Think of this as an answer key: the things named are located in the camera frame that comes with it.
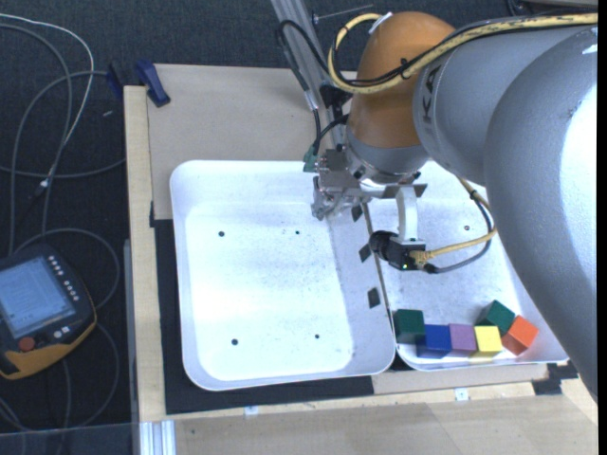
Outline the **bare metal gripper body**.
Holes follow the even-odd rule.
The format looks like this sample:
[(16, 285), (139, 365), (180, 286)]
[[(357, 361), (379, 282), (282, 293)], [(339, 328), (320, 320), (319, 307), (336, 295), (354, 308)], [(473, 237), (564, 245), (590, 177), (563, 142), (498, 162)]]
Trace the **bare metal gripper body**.
[(314, 177), (315, 206), (354, 206), (374, 198), (393, 198), (412, 184), (423, 167), (421, 148), (329, 149)]

